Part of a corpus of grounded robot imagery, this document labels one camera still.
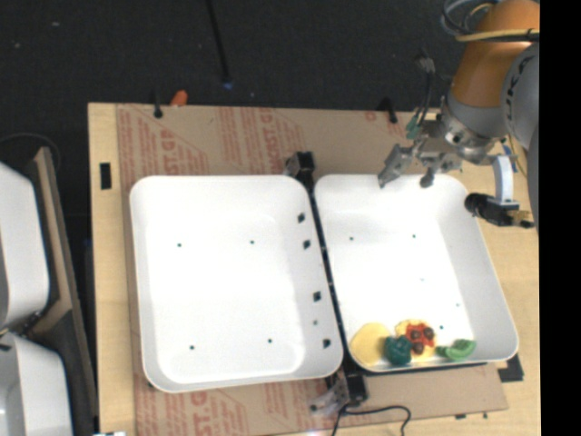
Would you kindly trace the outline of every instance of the wooden table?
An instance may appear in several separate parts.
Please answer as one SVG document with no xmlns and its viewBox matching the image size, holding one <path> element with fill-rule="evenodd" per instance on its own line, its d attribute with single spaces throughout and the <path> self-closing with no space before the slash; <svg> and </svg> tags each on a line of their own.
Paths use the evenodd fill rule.
<svg viewBox="0 0 581 436">
<path fill-rule="evenodd" d="M 133 434 L 130 430 L 134 427 L 133 370 L 124 287 L 126 268 L 116 121 L 115 104 L 89 105 L 97 375 L 101 431 Z M 107 192 L 100 192 L 102 163 L 110 164 L 113 177 Z M 468 164 L 456 177 L 471 192 L 494 193 L 494 177 L 489 168 Z M 526 179 L 522 174 L 515 176 L 515 198 L 523 208 L 529 208 Z M 517 327 L 518 356 L 525 379 L 504 384 L 507 411 L 495 411 L 486 418 L 474 414 L 461 420 L 454 417 L 412 420 L 406 428 L 408 436 L 540 434 L 538 235 L 535 230 L 497 228 L 486 223 L 481 227 Z M 354 434 L 399 434 L 399 424 L 340 430 L 340 435 Z"/>
</svg>

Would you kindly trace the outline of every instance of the orange object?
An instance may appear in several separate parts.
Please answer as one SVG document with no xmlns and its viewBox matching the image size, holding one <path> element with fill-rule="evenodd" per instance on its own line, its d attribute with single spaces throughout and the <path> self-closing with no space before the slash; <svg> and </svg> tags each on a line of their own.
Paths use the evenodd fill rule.
<svg viewBox="0 0 581 436">
<path fill-rule="evenodd" d="M 540 5 L 532 0 L 503 0 L 488 10 L 479 32 L 540 29 Z M 530 42 L 469 42 L 452 82 L 452 94 L 462 104 L 500 105 L 500 90 L 514 59 Z"/>
<path fill-rule="evenodd" d="M 178 91 L 173 96 L 170 106 L 184 106 L 188 103 L 188 93 L 184 90 Z"/>
</svg>

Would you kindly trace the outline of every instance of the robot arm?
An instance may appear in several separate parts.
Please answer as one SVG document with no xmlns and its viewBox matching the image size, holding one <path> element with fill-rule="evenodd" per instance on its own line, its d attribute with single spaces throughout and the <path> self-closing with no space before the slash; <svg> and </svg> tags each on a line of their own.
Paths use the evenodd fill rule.
<svg viewBox="0 0 581 436">
<path fill-rule="evenodd" d="M 449 12 L 473 4 L 459 25 Z M 485 10 L 475 31 L 467 20 Z M 531 206 L 538 228 L 538 68 L 540 5 L 531 0 L 456 0 L 445 5 L 442 24 L 460 42 L 468 43 L 453 82 L 443 99 L 436 121 L 415 115 L 408 124 L 410 147 L 396 146 L 379 173 L 383 187 L 402 175 L 414 158 L 427 168 L 420 184 L 428 187 L 436 173 L 458 169 L 463 160 L 492 165 L 497 182 L 495 197 L 470 195 L 466 207 L 499 225 L 531 227 L 533 224 L 512 200 L 515 156 L 489 151 L 507 134 L 528 151 Z M 430 74 L 433 63 L 423 64 Z"/>
</svg>

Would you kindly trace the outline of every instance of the white container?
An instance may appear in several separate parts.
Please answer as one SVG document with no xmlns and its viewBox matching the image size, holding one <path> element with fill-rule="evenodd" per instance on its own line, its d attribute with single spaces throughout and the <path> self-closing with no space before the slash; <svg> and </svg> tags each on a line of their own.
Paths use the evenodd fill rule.
<svg viewBox="0 0 581 436">
<path fill-rule="evenodd" d="M 0 163 L 0 331 L 41 311 L 48 291 L 34 187 Z"/>
<path fill-rule="evenodd" d="M 151 176 L 130 195 L 143 369 L 163 391 L 318 378 L 343 349 L 309 196 L 287 176 Z"/>
<path fill-rule="evenodd" d="M 0 348 L 0 436 L 73 436 L 60 357 L 10 332 Z"/>
<path fill-rule="evenodd" d="M 464 363 L 504 361 L 517 332 L 490 261 L 478 221 L 464 208 L 467 191 L 438 175 L 428 189 L 420 176 L 402 176 L 379 188 L 375 175 L 328 175 L 316 184 L 330 266 L 348 342 L 368 322 L 391 334 L 399 322 L 428 322 L 437 343 L 472 339 Z M 454 362 L 363 366 L 393 372 Z"/>
</svg>

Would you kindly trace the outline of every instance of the black floor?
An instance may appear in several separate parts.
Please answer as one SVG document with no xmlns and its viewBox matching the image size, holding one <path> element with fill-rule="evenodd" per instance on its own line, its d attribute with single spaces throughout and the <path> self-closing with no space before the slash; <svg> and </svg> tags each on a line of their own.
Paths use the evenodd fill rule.
<svg viewBox="0 0 581 436">
<path fill-rule="evenodd" d="M 18 168 L 43 134 L 58 146 L 67 231 L 85 293 L 90 242 L 87 104 L 167 103 L 413 109 L 425 49 L 442 77 L 462 47 L 439 26 L 445 0 L 212 0 L 233 88 L 204 0 L 0 0 L 0 160 Z M 438 81 L 434 105 L 446 84 Z"/>
</svg>

